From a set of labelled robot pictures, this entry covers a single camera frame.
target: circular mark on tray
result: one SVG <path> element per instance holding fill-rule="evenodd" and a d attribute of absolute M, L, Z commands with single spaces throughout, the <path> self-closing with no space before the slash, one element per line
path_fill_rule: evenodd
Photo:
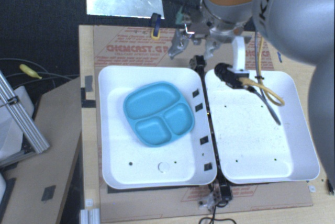
<path fill-rule="evenodd" d="M 168 163 L 166 162 L 161 162 L 159 165 L 158 165 L 158 170 L 161 171 L 162 173 L 166 173 L 167 171 L 170 170 L 170 166 Z"/>

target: white container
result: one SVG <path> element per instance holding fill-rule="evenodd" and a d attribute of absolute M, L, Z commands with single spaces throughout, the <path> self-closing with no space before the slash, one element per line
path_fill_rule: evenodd
<path fill-rule="evenodd" d="M 31 116 L 34 112 L 34 105 L 32 104 L 28 93 L 24 86 L 14 90 L 23 104 L 27 113 Z M 0 108 L 0 161 L 6 159 L 14 153 L 21 150 L 23 132 L 16 124 L 14 118 L 11 116 L 6 107 Z"/>
<path fill-rule="evenodd" d="M 250 71 L 250 78 L 255 76 Z M 224 176 L 236 184 L 315 179 L 320 167 L 294 81 L 279 71 L 264 71 L 262 76 L 285 101 L 283 107 L 269 102 L 280 126 L 256 95 L 228 87 L 213 70 L 206 74 Z"/>
<path fill-rule="evenodd" d="M 133 132 L 123 105 L 131 92 L 160 81 L 172 83 L 183 94 L 193 111 L 195 124 L 181 138 L 161 147 L 150 147 Z M 186 68 L 108 66 L 101 70 L 98 83 L 102 171 L 109 186 L 126 189 L 205 185 L 215 179 L 213 143 L 202 83 L 197 73 Z M 200 108 L 201 104 L 203 108 L 196 111 L 196 106 L 200 105 Z"/>

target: blue divided plate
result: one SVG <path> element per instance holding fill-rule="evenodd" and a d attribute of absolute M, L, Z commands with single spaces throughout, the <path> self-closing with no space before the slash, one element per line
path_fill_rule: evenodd
<path fill-rule="evenodd" d="M 182 93 L 171 83 L 156 82 L 130 93 L 124 112 L 146 145 L 159 147 L 190 132 L 194 116 Z"/>

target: blue plate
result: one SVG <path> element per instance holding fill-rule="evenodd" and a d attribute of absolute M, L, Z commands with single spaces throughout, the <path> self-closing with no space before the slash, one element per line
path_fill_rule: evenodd
<path fill-rule="evenodd" d="M 156 82 L 130 93 L 124 112 L 138 138 L 159 147 L 189 133 L 194 116 L 182 93 L 171 83 Z"/>

